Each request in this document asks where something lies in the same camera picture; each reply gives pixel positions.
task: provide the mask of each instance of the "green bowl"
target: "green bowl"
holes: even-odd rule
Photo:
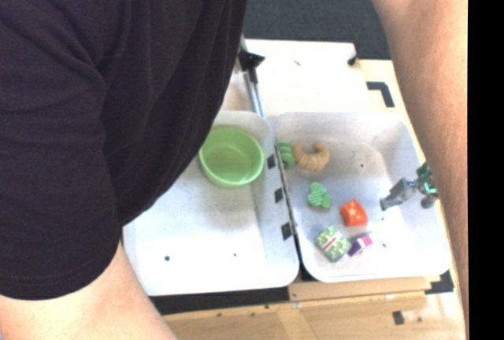
[[[198,158],[205,176],[220,187],[252,183],[265,164],[257,139],[233,126],[214,127],[199,149]]]

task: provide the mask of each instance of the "dark gray floor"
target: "dark gray floor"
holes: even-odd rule
[[[360,58],[390,58],[369,0],[250,0],[244,34],[254,39],[353,42]]]

